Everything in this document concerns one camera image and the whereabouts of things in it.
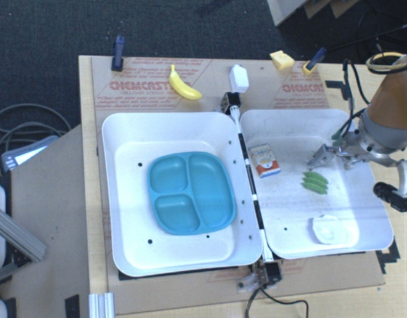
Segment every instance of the dark carpet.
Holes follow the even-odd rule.
[[[0,0],[0,110],[38,103],[78,125],[78,56],[111,56],[118,34],[125,56],[268,60],[283,50],[309,60],[321,46],[406,23],[407,0],[360,0],[338,19],[329,6],[310,20],[298,9],[280,26],[267,0]],[[328,52],[324,62],[362,63],[381,50],[407,53],[407,28]],[[18,109],[0,117],[0,126],[37,117],[58,124],[46,112]]]

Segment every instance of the banana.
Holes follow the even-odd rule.
[[[175,71],[175,65],[171,65],[171,73],[169,74],[169,84],[181,96],[190,100],[198,100],[202,94],[196,89],[188,86]]]

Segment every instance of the blue plate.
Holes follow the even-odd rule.
[[[218,231],[236,216],[230,178],[213,154],[184,152],[154,160],[148,190],[158,224],[173,235]]]

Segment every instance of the blue clamp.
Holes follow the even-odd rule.
[[[124,50],[125,37],[118,35],[113,43],[112,71],[122,72],[122,51]]]
[[[321,47],[321,49],[315,54],[315,56],[305,63],[302,67],[303,73],[306,75],[311,74],[315,70],[315,66],[318,62],[321,62],[326,55],[327,49],[325,47]]]

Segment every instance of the green beans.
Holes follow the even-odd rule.
[[[327,194],[327,190],[322,188],[319,185],[312,184],[312,183],[302,183],[302,186],[306,189],[310,189],[313,192],[319,193],[319,194]]]
[[[308,178],[315,178],[315,179],[318,179],[320,182],[323,182],[324,184],[328,184],[328,180],[317,172],[309,171],[309,172],[303,172],[303,174]]]
[[[302,186],[318,194],[327,194],[328,180],[317,172],[303,172]]]

